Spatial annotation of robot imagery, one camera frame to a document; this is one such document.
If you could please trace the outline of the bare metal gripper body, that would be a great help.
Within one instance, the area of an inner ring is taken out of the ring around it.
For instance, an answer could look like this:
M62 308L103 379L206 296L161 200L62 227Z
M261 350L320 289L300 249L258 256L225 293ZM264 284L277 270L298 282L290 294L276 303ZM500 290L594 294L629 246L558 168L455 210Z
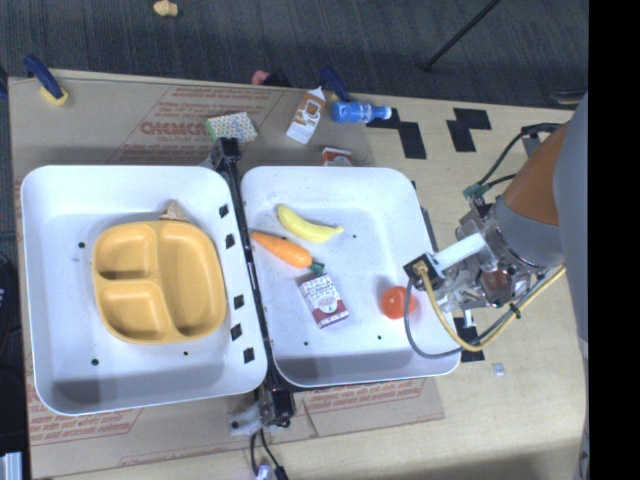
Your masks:
M496 204L473 201L459 221L456 242L438 253L438 290L466 290L466 309L515 302L548 272L546 265L532 263L507 244L497 209Z

